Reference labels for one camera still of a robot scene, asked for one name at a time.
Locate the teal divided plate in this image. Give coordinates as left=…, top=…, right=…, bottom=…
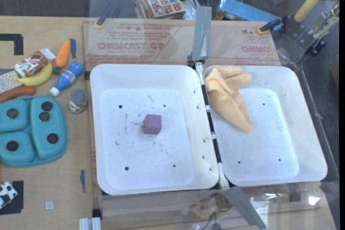
left=0, top=96, right=69, bottom=169

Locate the small grey can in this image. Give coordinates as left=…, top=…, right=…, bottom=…
left=68, top=88, right=88, bottom=115

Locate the yellow banana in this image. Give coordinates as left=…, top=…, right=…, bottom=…
left=13, top=62, right=53, bottom=87

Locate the brown and white carton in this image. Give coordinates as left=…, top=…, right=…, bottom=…
left=14, top=48, right=57, bottom=78

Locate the patterned flat packet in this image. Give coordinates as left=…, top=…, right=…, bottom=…
left=0, top=69, right=24, bottom=94

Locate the purple cube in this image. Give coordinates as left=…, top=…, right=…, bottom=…
left=142, top=114, right=162, bottom=135

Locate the black and white carton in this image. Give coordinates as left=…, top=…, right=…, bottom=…
left=0, top=180, right=19, bottom=210

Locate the orange cloth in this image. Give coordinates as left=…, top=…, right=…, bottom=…
left=205, top=66, right=254, bottom=133

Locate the brown cardboard board red print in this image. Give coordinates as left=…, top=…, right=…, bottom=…
left=82, top=17, right=321, bottom=220

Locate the thin black and white rod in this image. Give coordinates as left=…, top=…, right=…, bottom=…
left=194, top=61, right=230, bottom=189

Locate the brown sausage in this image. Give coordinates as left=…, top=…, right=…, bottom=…
left=0, top=86, right=37, bottom=103

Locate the white plastic tray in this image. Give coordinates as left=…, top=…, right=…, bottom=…
left=89, top=63, right=220, bottom=196
left=203, top=65, right=328, bottom=187

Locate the orange carrot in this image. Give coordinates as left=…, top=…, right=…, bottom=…
left=52, top=38, right=72, bottom=75

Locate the blue and white bottle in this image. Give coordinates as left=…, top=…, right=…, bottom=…
left=50, top=61, right=85, bottom=97

